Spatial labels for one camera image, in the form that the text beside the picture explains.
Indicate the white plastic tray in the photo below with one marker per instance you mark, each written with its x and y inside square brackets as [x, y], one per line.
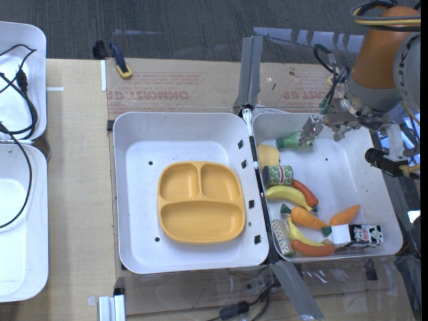
[10, 112]
[347, 179]
[140, 212]
[20, 246]

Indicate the red orange carrot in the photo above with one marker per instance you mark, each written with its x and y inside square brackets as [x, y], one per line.
[306, 191]

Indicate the white patterned can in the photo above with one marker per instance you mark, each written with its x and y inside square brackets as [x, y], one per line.
[281, 236]

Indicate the orange sausage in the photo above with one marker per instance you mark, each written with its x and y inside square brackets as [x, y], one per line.
[312, 248]

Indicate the yellow divided plate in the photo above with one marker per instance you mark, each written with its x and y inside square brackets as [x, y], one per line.
[200, 202]

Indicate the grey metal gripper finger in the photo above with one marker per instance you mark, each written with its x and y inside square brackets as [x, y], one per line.
[316, 130]
[307, 127]

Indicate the yellow banana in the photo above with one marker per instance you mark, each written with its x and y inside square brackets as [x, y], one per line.
[297, 234]
[287, 194]

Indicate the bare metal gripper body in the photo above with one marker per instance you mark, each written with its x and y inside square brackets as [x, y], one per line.
[344, 115]

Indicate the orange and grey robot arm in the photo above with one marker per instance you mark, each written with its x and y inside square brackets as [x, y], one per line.
[376, 62]

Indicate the black cylinder on white bracket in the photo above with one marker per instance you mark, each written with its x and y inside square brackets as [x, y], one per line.
[391, 164]

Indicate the pale yellow rounded toy food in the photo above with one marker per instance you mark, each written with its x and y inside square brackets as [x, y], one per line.
[267, 156]

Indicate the brown cardboard board red print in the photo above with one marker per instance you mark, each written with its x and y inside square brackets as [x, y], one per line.
[160, 89]

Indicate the cow print milk carton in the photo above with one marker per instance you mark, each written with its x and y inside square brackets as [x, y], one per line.
[362, 234]

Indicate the green bottle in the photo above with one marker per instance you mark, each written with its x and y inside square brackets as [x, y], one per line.
[289, 141]

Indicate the green and red can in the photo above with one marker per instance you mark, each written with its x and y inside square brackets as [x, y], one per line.
[279, 175]

